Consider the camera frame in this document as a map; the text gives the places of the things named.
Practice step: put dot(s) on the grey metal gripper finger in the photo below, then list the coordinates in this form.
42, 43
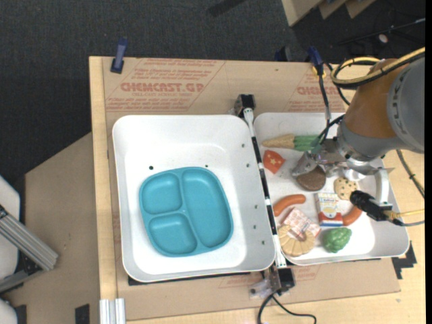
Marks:
303, 165
331, 170

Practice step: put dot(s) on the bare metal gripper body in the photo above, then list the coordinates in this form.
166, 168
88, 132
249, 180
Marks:
362, 165

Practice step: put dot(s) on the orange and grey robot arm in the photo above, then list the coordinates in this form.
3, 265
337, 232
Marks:
374, 113

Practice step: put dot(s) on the brown round bread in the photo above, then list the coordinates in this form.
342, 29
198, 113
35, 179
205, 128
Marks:
311, 181

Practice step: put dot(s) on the chocolate chip biscuit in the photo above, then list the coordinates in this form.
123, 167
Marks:
343, 187

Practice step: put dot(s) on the red pizza slice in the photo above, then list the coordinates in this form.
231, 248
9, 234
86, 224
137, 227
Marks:
273, 161

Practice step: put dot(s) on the tan carrot with green top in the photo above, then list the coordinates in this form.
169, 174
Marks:
280, 141

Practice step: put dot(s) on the white and red carton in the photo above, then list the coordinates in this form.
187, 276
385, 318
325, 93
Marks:
328, 209

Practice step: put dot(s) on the orange sausage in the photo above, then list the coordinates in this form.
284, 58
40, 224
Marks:
352, 216
287, 202

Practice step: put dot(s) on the thin black and white rod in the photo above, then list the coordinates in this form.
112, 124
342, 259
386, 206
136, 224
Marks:
259, 162

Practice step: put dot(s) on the pink checked packet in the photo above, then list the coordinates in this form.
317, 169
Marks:
298, 220

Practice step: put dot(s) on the green broccoli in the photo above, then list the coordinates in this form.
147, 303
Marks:
337, 240

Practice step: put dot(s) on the white plastic tray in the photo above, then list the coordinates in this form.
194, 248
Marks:
378, 241
189, 140

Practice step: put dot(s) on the blue divided plate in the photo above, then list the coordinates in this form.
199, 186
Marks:
202, 201

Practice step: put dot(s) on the brown cardboard board, red print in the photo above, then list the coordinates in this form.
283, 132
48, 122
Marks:
175, 86

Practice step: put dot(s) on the black cylinder on white bracket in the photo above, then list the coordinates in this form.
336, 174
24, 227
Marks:
366, 204

